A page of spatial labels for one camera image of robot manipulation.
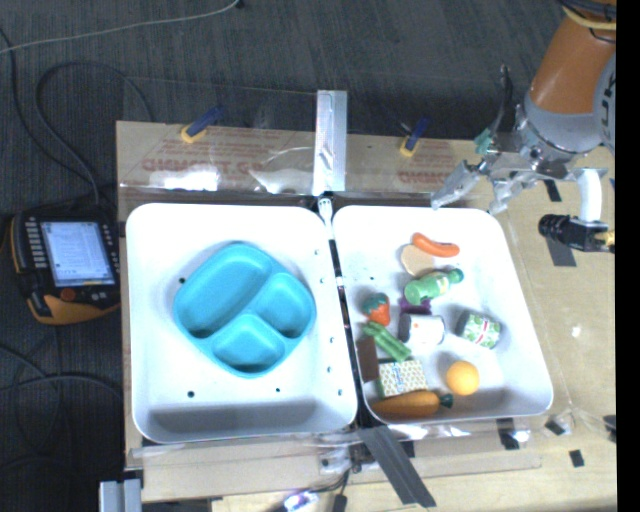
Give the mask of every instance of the black fabric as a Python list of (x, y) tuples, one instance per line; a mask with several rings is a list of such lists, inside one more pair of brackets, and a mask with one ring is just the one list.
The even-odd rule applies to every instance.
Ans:
[[(160, 122), (193, 120), (211, 106), (202, 91), (212, 84), (306, 93), (339, 89), (349, 94), (352, 133), (404, 135), (428, 116), (424, 137), (472, 139), (496, 115), (500, 66), (509, 66), (514, 98), (521, 98), (562, 19), (554, 0), (242, 4), (218, 16), (0, 53), (0, 217), (91, 191), (77, 157), (39, 118), (38, 102), (113, 200), (115, 121), (149, 119), (123, 77), (139, 87)], [(22, 0), (4, 2), (0, 29), (16, 46), (225, 5), (226, 0)], [(0, 51), (6, 47), (0, 41)], [(266, 127), (301, 126), (299, 115), (269, 105), (263, 110)], [(234, 122), (258, 121), (245, 112)], [(27, 357), (43, 374), (120, 385), (121, 312), (68, 327), (39, 324), (18, 292), (6, 247), (0, 261), (2, 346)], [(16, 372), (22, 379), (39, 375), (33, 368), (19, 370), (11, 354), (0, 351), (0, 510), (98, 510), (98, 483), (120, 476), (122, 403), (89, 381), (58, 382), (60, 395), (47, 382), (7, 388)]]

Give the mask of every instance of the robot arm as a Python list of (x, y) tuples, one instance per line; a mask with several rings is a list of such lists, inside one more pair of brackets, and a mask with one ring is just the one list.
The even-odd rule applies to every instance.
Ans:
[(606, 169), (576, 169), (572, 164), (601, 144), (615, 157), (615, 22), (605, 17), (615, 19), (616, 10), (591, 0), (579, 4), (592, 12), (565, 7), (567, 17), (524, 101), (517, 105), (509, 133), (497, 131), (511, 95), (508, 69), (503, 66), (500, 112), (475, 140), (483, 159), (478, 165), (463, 161), (456, 167), (432, 196), (434, 209), (465, 196), (482, 176), (493, 185), (491, 214), (505, 210), (513, 197), (539, 180), (575, 181), (581, 193), (580, 215), (546, 215), (539, 224), (540, 234), (582, 251), (613, 252), (603, 236), (608, 226), (599, 220), (600, 180)]

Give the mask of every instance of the table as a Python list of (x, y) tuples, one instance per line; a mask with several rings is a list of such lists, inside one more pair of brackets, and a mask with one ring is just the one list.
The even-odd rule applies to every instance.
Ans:
[[(131, 171), (136, 166), (139, 169), (139, 163), (157, 150), (167, 130), (174, 128), (161, 123), (119, 123), (119, 181), (133, 179)], [(289, 135), (300, 136), (302, 140), (313, 137), (297, 132)], [(396, 165), (398, 138), (349, 135), (349, 158), (360, 162), (353, 167), (354, 175), (369, 172), (367, 162), (390, 168), (396, 165), (391, 173), (395, 190), (390, 194), (395, 197), (425, 187), (433, 190), (446, 169), (453, 169), (452, 163), (478, 160), (470, 141), (423, 140), (421, 143), (424, 153), (418, 155), (416, 161), (422, 158), (422, 163), (418, 162), (413, 168), (399, 168)], [(429, 156), (438, 162), (435, 167), (428, 168)], [(613, 158), (604, 148), (598, 148), (582, 163), (608, 169), (607, 179), (603, 180), (603, 220), (613, 226), (614, 191), (608, 182), (608, 178), (615, 177)], [(379, 180), (370, 183), (371, 191), (386, 186)], [(560, 183), (558, 189), (562, 197), (560, 203), (549, 201), (543, 185), (524, 192), (511, 202), (506, 212), (499, 214), (499, 221), (507, 235), (554, 380), (557, 396), (554, 418), (558, 420), (555, 427), (566, 427), (567, 433), (557, 435), (557, 428), (536, 426), (519, 450), (506, 450), (498, 432), (470, 436), (471, 439), (457, 437), (416, 443), (414, 466), (424, 476), (440, 510), (616, 508), (616, 444), (612, 442), (610, 425), (602, 420), (616, 413), (614, 257), (574, 251), (575, 267), (553, 265), (546, 241), (537, 233), (537, 221), (546, 213), (575, 214), (579, 208), (575, 184)], [(491, 194), (488, 183), (481, 182), (466, 206), (486, 208)], [(175, 197), (166, 197), (154, 188), (120, 187), (119, 220), (126, 221), (138, 204)], [(188, 200), (200, 199), (198, 193), (192, 193)], [(288, 197), (284, 201), (298, 200)], [(211, 502), (212, 510), (266, 511), (297, 489), (335, 481), (335, 474), (322, 473), (313, 447), (295, 439), (266, 443), (252, 440), (231, 446), (204, 444), (186, 449), (143, 446), (142, 436), (132, 421), (130, 393), (127, 393), (131, 361), (124, 240), (121, 259), (126, 451), (129, 469), (143, 470), (143, 502), (223, 497)], [(345, 494), (350, 511), (404, 509), (375, 464), (352, 474)], [(326, 493), (320, 496), (320, 502), (309, 510), (330, 509), (332, 496)]]

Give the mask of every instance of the white tray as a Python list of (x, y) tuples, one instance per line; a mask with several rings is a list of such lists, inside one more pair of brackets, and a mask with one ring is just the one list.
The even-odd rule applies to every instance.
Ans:
[[(310, 332), (272, 372), (246, 379), (180, 332), (173, 298), (217, 249), (255, 244), (311, 291)], [(357, 410), (344, 322), (324, 224), (298, 207), (147, 204), (126, 226), (132, 412), (159, 443), (335, 432)]]
[[(391, 334), (397, 333), (399, 299), (413, 277), (402, 266), (400, 252), (415, 232), (460, 246), (454, 258), (436, 258), (436, 265), (459, 267), (464, 280), (431, 301), (431, 312), (444, 318), (447, 334), (428, 353), (413, 353), (421, 361), (428, 387), (450, 393), (444, 373), (457, 359), (465, 359), (480, 373), (480, 387), (469, 396), (456, 396), (453, 406), (441, 406), (415, 423), (442, 423), (532, 416), (545, 412), (553, 387), (543, 359), (504, 233), (489, 214), (474, 209), (385, 206), (347, 206), (334, 217), (336, 245), (354, 339), (367, 321), (362, 302), (377, 292), (391, 303)], [(464, 308), (500, 321), (503, 332), (494, 349), (478, 347), (452, 334)], [(381, 358), (389, 357), (378, 349)], [(373, 382), (364, 384), (367, 405), (379, 400)]]

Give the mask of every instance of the green bottle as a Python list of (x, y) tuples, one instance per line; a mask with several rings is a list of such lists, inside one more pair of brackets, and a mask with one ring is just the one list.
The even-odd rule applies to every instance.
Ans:
[(404, 296), (413, 306), (419, 306), (425, 299), (435, 299), (449, 291), (452, 284), (464, 279), (459, 268), (452, 270), (434, 270), (420, 279), (414, 279), (404, 287)]

